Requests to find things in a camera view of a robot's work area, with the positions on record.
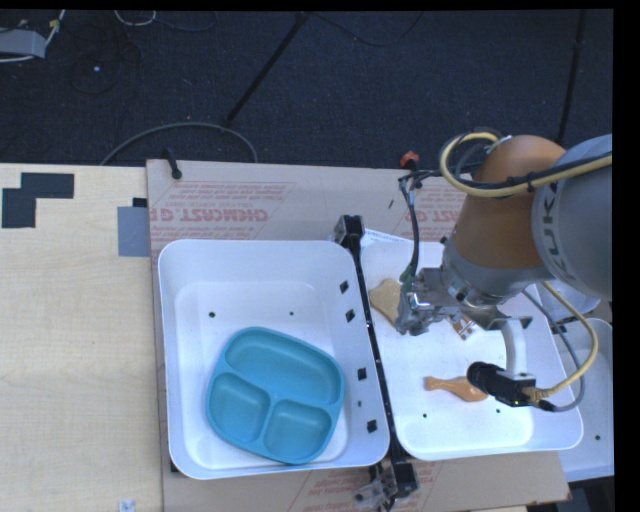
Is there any thin black rod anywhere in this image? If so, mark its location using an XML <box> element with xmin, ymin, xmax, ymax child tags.
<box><xmin>348</xmin><ymin>234</ymin><xmax>410</xmax><ymax>467</ymax></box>

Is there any black cylinder on white bracket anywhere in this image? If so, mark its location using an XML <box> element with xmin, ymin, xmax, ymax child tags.
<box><xmin>466</xmin><ymin>315</ymin><xmax>539</xmax><ymax>408</ymax></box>

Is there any white plastic tray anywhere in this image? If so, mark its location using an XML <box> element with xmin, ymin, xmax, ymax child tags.
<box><xmin>157</xmin><ymin>238</ymin><xmax>391</xmax><ymax>481</ymax></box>
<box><xmin>360</xmin><ymin>233</ymin><xmax>585</xmax><ymax>462</ymax></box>

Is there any black block with thin wires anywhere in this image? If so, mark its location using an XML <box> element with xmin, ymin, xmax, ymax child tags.
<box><xmin>389</xmin><ymin>461</ymin><xmax>418</xmax><ymax>500</ymax></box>
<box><xmin>333</xmin><ymin>214</ymin><xmax>365</xmax><ymax>247</ymax></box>

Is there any blue divided plate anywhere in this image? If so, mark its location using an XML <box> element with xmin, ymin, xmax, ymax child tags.
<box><xmin>204</xmin><ymin>326</ymin><xmax>346</xmax><ymax>466</ymax></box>

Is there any tan toy bread slice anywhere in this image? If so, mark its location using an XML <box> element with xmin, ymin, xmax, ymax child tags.
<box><xmin>368</xmin><ymin>278</ymin><xmax>404</xmax><ymax>324</ymax></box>

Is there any orange toy chicken drumstick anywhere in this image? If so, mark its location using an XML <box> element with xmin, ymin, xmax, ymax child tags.
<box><xmin>424</xmin><ymin>375</ymin><xmax>489</xmax><ymax>403</ymax></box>

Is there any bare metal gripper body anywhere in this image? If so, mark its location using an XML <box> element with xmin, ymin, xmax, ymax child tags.
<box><xmin>405</xmin><ymin>267</ymin><xmax>504</xmax><ymax>329</ymax></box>

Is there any brown cardboard board, red print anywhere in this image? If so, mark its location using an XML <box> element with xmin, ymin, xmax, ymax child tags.
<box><xmin>145</xmin><ymin>158</ymin><xmax>572</xmax><ymax>512</ymax></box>

